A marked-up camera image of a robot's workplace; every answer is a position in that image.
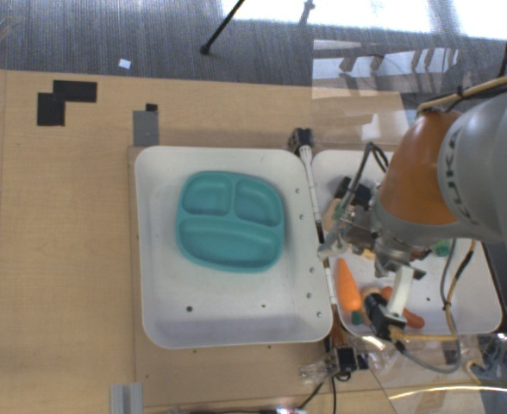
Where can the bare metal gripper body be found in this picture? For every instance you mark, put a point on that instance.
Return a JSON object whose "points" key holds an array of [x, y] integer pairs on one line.
{"points": [[393, 257]]}

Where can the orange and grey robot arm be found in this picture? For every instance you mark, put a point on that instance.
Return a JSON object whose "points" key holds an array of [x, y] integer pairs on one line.
{"points": [[473, 166]]}

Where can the beige bread piece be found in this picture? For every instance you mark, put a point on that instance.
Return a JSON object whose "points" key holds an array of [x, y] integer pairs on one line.
{"points": [[333, 211]]}

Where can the green broccoli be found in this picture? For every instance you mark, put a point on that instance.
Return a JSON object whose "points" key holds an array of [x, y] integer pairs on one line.
{"points": [[443, 248]]}

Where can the black tripod leg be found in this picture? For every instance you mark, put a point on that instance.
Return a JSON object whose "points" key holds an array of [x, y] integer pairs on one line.
{"points": [[232, 15]]}

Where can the orange carrot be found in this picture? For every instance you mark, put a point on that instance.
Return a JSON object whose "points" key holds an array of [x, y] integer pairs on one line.
{"points": [[348, 289]]}

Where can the white plastic tray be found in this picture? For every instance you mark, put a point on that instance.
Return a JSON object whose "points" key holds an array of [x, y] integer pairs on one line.
{"points": [[430, 313], [219, 309]]}

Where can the teal divided plate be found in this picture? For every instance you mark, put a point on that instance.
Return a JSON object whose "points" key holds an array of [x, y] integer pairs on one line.
{"points": [[229, 240]]}

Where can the thin black and white rod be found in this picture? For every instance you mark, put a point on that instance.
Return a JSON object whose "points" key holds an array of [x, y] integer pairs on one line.
{"points": [[310, 179]]}

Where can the red sausage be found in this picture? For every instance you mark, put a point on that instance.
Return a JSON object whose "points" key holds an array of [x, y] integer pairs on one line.
{"points": [[414, 318]]}

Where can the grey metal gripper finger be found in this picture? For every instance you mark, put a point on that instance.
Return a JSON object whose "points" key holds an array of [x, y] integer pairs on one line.
{"points": [[332, 248], [345, 224]]}

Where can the beige biscuit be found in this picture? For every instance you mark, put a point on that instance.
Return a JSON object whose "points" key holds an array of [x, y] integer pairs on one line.
{"points": [[368, 255]]}

